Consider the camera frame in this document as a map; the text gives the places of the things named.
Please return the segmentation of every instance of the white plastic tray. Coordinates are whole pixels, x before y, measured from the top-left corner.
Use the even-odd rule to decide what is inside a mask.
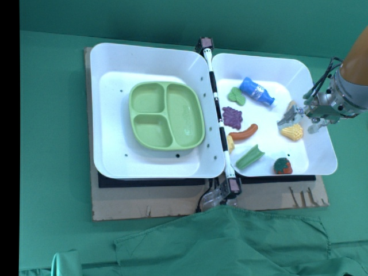
[[[282,119],[289,102],[294,100],[303,107],[302,96],[313,86],[304,64],[293,59],[222,53],[214,56],[212,65],[221,109],[230,106],[242,111],[240,131],[253,123],[259,127],[249,139],[235,142],[230,158],[237,172],[249,177],[274,175],[273,164],[278,158],[290,160],[292,175],[329,175],[336,170],[337,159],[327,127],[309,134],[307,129],[312,123],[304,117],[300,122],[304,130],[302,139],[292,141],[278,132],[277,121]],[[275,108],[247,96],[244,106],[228,100],[231,88],[239,87],[246,76],[267,89],[277,101]],[[236,131],[225,126],[226,134]],[[265,154],[244,170],[236,168],[236,161],[255,144]]]
[[[190,51],[102,43],[90,52],[93,158],[97,170],[116,179],[213,178],[225,167],[216,108],[205,59]],[[172,81],[198,95],[205,138],[194,149],[157,151],[135,139],[129,92],[141,82]]]

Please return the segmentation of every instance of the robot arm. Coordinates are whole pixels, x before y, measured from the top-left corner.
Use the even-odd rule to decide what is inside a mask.
[[[329,78],[329,87],[320,92],[326,78]],[[305,114],[312,122],[308,132],[316,133],[320,127],[368,110],[368,26],[343,61],[335,57],[331,59],[324,75],[303,99],[305,106],[291,107],[277,122],[279,129],[295,124]]]

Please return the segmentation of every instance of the sausage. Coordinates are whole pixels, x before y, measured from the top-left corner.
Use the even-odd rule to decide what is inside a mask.
[[[229,135],[233,138],[233,140],[243,140],[252,136],[258,130],[258,126],[256,124],[251,124],[248,129],[241,132],[231,132]]]

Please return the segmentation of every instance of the green divided plate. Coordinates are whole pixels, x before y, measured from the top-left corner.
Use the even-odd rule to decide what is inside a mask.
[[[201,144],[205,126],[192,88],[176,82],[144,82],[129,95],[135,138],[153,150],[188,150]]]

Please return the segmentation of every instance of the green wall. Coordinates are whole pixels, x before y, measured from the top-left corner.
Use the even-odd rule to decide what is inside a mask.
[[[368,0],[20,0],[20,29],[306,56],[345,57]]]

